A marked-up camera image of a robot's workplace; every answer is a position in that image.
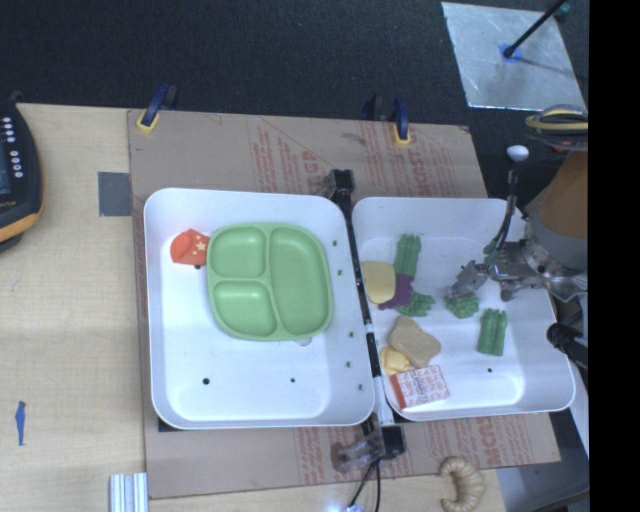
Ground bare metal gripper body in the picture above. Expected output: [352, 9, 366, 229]
[487, 241, 588, 304]

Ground green broccoli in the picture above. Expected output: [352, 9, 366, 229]
[444, 291, 481, 320]

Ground purple grapes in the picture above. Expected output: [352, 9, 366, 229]
[377, 273, 417, 312]

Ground tan bread slice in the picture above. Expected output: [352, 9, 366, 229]
[387, 314, 443, 370]

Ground large yellow toy potato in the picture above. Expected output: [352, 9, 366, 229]
[360, 260, 398, 305]

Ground white plastic tray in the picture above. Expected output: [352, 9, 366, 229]
[143, 187, 377, 431]
[350, 195, 577, 423]

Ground small yellow toy food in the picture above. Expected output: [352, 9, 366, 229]
[378, 345, 413, 378]

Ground thin black and white rod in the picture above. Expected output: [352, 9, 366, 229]
[342, 193, 395, 427]

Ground orange and white packet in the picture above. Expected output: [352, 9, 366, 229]
[389, 364, 452, 412]

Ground green divided plate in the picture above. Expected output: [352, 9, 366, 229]
[205, 222, 335, 343]

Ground tan croissant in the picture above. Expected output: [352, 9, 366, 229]
[438, 455, 487, 512]

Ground brown cardboard board red print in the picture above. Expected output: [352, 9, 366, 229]
[126, 109, 562, 501]

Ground red packet with yellow stars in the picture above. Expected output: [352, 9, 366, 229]
[169, 227, 212, 267]

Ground black cylinder on white bracket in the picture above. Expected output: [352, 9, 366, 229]
[546, 295, 590, 374]

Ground black block with thin wires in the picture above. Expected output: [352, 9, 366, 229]
[318, 168, 356, 202]
[331, 423, 407, 474]

